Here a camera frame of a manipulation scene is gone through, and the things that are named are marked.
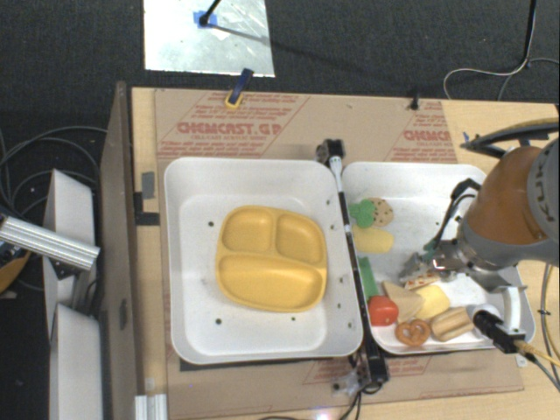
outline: yellow plate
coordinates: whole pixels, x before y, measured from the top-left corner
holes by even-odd
[[[311,219],[266,206],[242,206],[223,222],[216,280],[235,302],[272,312],[302,312],[326,287],[326,244]]]

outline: toy pretzel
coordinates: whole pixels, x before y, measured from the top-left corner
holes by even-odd
[[[421,346],[430,337],[430,326],[423,320],[415,319],[402,322],[396,327],[395,336],[407,346]]]

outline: black carpet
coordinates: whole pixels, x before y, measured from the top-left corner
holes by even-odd
[[[529,0],[266,0],[274,79],[252,90],[443,98],[452,69],[511,71],[523,57]],[[532,58],[558,60],[560,0],[539,0]],[[230,88],[235,78],[144,70],[143,0],[0,0],[0,128],[8,149],[46,130],[104,128],[115,83]],[[494,100],[504,78],[453,76],[454,98]],[[558,66],[535,62],[504,100],[557,102]],[[99,159],[102,136],[69,133]],[[38,144],[10,161],[16,186],[56,166],[92,176],[61,144]],[[28,185],[23,210],[44,195]],[[41,221],[40,206],[28,216]],[[41,285],[39,263],[23,281]],[[42,295],[21,283],[0,300],[0,418],[47,418],[48,344]]]

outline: toy tomato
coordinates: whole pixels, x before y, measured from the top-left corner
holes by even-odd
[[[367,310],[372,326],[390,326],[399,314],[396,303],[386,296],[371,297],[367,303]]]

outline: toy food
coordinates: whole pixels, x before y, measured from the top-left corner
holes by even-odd
[[[377,227],[360,228],[354,224],[352,234],[356,249],[367,254],[386,254],[395,242],[392,234]]]
[[[429,284],[434,284],[435,282],[441,280],[439,274],[435,272],[426,272],[416,278],[407,280],[404,284],[405,290],[415,290],[416,288],[422,288],[423,286],[428,286]]]
[[[366,300],[379,294],[377,283],[375,282],[374,272],[371,269],[371,263],[366,256],[358,257],[358,267],[360,268],[361,284],[364,287]]]
[[[383,282],[382,285],[387,297],[399,308],[399,324],[411,320],[424,305],[424,298],[413,291],[405,290],[389,281]]]
[[[350,204],[348,212],[360,228],[368,228],[375,221],[375,204],[369,199],[363,199],[358,204]]]
[[[369,198],[374,204],[374,226],[382,228],[387,226],[394,218],[393,209],[385,199]]]
[[[371,297],[367,303],[367,310],[372,326],[390,326],[395,323],[399,313],[395,302],[385,296]]]
[[[430,326],[417,318],[412,322],[403,322],[396,326],[395,336],[407,346],[421,346],[430,337]]]
[[[434,338],[442,342],[457,338],[474,328],[474,324],[464,306],[450,308],[446,312],[438,314],[431,320],[430,324]]]
[[[446,311],[451,304],[443,290],[435,284],[418,288],[415,293],[424,299],[422,308],[416,313],[419,319],[431,319]]]

